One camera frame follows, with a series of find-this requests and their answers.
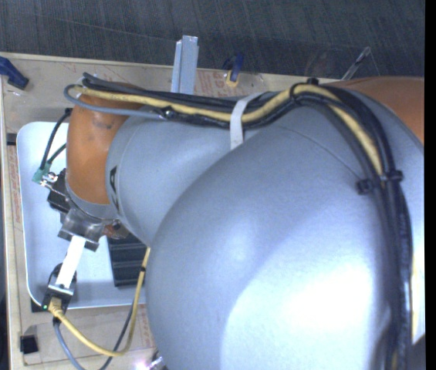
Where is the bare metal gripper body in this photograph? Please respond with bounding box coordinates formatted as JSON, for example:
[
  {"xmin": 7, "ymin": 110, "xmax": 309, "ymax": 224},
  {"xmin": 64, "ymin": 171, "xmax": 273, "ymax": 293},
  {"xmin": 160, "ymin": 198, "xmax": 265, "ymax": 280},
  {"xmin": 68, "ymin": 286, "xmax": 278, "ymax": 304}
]
[{"xmin": 43, "ymin": 168, "xmax": 130, "ymax": 253}]

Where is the white plastic tray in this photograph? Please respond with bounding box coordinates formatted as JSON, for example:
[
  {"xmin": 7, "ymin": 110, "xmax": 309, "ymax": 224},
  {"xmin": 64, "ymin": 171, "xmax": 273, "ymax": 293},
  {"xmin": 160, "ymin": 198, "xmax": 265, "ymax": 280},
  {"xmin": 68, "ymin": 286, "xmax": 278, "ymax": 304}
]
[{"xmin": 15, "ymin": 121, "xmax": 150, "ymax": 310}]

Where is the black ribbed block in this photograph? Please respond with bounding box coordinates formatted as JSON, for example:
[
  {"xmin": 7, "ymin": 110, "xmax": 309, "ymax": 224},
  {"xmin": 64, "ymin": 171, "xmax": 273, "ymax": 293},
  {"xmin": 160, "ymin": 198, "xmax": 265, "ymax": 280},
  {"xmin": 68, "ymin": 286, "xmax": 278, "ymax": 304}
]
[{"xmin": 106, "ymin": 234, "xmax": 148, "ymax": 288}]

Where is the black cylinder on white bracket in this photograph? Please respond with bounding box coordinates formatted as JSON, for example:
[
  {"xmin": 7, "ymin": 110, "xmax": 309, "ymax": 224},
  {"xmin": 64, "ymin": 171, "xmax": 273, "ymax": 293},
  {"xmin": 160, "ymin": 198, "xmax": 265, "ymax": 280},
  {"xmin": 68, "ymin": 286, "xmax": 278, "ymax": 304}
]
[{"xmin": 41, "ymin": 237, "xmax": 87, "ymax": 312}]

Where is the small black block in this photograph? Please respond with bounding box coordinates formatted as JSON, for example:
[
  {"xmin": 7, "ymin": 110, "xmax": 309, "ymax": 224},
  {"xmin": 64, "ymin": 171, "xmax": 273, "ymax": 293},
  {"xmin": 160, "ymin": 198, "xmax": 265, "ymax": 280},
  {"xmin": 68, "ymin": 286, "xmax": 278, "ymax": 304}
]
[{"xmin": 19, "ymin": 335, "xmax": 39, "ymax": 355}]

